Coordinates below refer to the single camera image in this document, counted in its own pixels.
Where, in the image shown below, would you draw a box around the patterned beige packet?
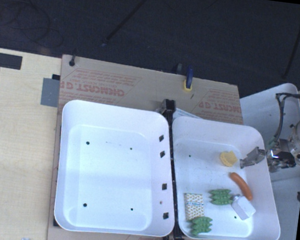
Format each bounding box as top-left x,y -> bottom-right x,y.
180,192 -> 208,224

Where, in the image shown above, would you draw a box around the white plastic tray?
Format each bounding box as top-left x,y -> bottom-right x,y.
156,114 -> 296,240
46,97 -> 190,240

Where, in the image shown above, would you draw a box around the brown cardboard board red print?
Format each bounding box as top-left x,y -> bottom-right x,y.
36,53 -> 295,240

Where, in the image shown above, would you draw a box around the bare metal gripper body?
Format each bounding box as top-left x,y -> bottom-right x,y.
263,130 -> 300,178

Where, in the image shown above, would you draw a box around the green pea pods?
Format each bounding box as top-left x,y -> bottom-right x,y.
188,214 -> 214,239
207,186 -> 235,208

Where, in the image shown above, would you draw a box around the yellow biscuit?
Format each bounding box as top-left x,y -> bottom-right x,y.
218,149 -> 240,169

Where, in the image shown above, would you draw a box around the thin black rod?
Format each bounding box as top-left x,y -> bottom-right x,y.
147,109 -> 202,240

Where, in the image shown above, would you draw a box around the white bottle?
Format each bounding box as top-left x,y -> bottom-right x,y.
228,193 -> 259,223

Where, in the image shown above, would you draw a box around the orange sausage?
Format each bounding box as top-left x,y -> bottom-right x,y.
225,171 -> 257,202

